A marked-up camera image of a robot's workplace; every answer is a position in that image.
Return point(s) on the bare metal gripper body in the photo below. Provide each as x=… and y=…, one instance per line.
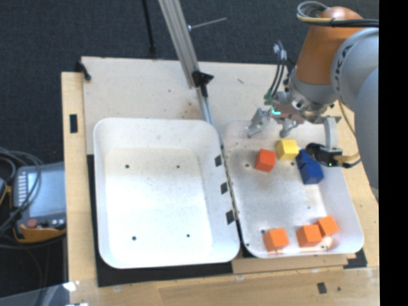
x=298, y=105

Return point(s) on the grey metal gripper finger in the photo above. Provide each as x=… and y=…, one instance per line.
x=288, y=126
x=259, y=121

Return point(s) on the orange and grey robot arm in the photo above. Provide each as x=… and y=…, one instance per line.
x=318, y=56

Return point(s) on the yellow cube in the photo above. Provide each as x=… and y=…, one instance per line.
x=287, y=149

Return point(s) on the blue cube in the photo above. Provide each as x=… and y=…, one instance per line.
x=311, y=172
x=304, y=158

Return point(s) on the red cube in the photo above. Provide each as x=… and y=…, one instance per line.
x=265, y=160

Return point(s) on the white plastic tray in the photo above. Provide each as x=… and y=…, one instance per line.
x=159, y=196
x=280, y=202

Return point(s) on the orange cube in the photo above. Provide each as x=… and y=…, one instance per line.
x=308, y=235
x=276, y=239
x=328, y=225

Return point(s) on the pale flat board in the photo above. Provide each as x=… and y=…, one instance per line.
x=134, y=88

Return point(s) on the black cylinder on white bracket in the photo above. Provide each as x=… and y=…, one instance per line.
x=325, y=155

